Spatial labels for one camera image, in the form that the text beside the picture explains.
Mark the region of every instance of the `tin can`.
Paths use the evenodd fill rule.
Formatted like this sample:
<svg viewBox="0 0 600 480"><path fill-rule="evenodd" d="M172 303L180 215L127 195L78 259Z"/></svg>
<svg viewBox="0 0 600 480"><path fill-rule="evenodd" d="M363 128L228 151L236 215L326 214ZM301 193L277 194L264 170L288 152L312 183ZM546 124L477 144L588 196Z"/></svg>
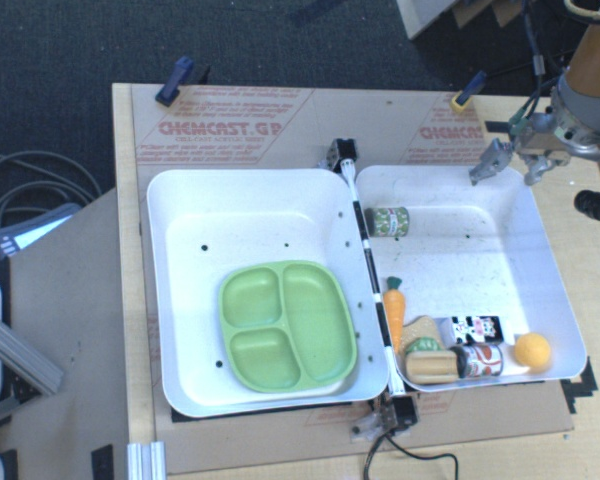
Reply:
<svg viewBox="0 0 600 480"><path fill-rule="evenodd" d="M371 236L400 237L409 231L409 212L406 208L367 208L364 216Z"/></svg>
<svg viewBox="0 0 600 480"><path fill-rule="evenodd" d="M497 345L464 345L452 347L458 356L461 379L498 376L502 373L502 351Z"/></svg>

